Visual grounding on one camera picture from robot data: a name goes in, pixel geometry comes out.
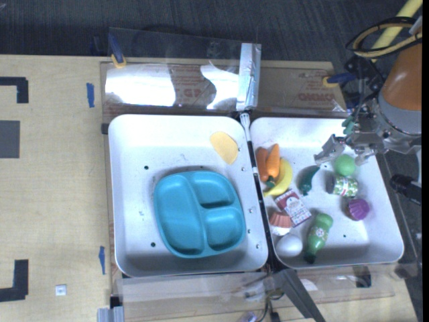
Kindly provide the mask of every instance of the wooden surface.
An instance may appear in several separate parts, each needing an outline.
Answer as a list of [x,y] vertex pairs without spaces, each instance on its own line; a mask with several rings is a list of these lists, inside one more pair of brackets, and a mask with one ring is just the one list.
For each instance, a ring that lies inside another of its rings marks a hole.
[[[103,60],[0,56],[0,76],[29,81],[28,104],[16,103],[14,87],[0,87],[0,120],[21,122],[19,159],[0,159],[0,288],[12,286],[14,260],[29,260],[29,294],[24,301],[0,303],[2,322],[96,321],[97,309],[109,304]],[[95,86],[94,108],[88,106],[86,83]],[[58,284],[67,285],[66,296],[55,295]],[[391,285],[392,297],[318,307],[327,321],[416,321],[405,283]],[[282,321],[302,318],[293,307],[280,312]],[[174,321],[234,322],[240,315]]]

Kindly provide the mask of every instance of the white tray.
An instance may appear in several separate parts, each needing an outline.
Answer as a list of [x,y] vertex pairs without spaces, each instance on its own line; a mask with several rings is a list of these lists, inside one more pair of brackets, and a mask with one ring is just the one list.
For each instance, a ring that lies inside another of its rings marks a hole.
[[[291,189],[298,191],[296,178],[307,166],[315,165],[313,155],[322,151],[322,145],[335,133],[343,135],[340,119],[264,117],[251,124],[251,138],[255,151],[258,147],[280,145],[280,155],[292,165],[294,178]],[[354,156],[349,148],[345,154]],[[371,207],[362,221],[353,221],[345,215],[345,199],[326,192],[326,177],[333,172],[331,163],[321,166],[312,181],[308,196],[301,196],[304,205],[312,212],[328,213],[334,219],[325,247],[319,251],[316,262],[309,265],[302,254],[279,260],[291,268],[314,268],[355,264],[391,263],[402,257],[404,243],[391,207],[383,177],[376,158],[357,168],[354,177],[359,183],[358,198],[366,199]],[[272,197],[264,198],[267,213],[278,209]],[[312,218],[291,231],[305,240]],[[273,235],[276,245],[278,236]]]
[[[230,135],[240,147],[228,165],[215,152],[210,136]],[[121,115],[109,126],[115,222],[115,257],[128,276],[244,272],[262,267],[267,241],[244,129],[228,117]],[[166,175],[213,170],[237,191],[246,236],[235,249],[216,256],[184,259],[164,245],[154,216],[153,191]]]

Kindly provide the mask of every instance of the toy bottle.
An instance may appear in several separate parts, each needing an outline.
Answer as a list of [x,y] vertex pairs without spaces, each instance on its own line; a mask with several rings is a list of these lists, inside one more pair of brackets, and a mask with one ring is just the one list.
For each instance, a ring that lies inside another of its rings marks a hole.
[[334,220],[326,213],[319,213],[316,216],[314,225],[311,227],[307,237],[307,247],[304,259],[309,264],[313,264],[316,259],[316,253],[321,250],[327,239],[330,227]]

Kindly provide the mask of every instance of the cupcake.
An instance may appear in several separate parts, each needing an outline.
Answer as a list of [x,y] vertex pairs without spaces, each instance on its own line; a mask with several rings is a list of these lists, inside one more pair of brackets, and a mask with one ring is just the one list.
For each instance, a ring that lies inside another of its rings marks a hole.
[[269,228],[274,235],[284,236],[292,228],[292,220],[285,212],[274,211],[269,218]]
[[360,221],[368,215],[369,205],[365,199],[352,199],[349,201],[348,212],[352,219]]

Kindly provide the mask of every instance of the green can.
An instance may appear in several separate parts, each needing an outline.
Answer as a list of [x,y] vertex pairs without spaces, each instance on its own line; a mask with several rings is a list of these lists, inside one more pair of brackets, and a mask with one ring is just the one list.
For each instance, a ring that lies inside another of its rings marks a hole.
[[337,174],[332,175],[326,183],[326,191],[328,193],[342,197],[355,197],[358,190],[359,185],[355,179]]

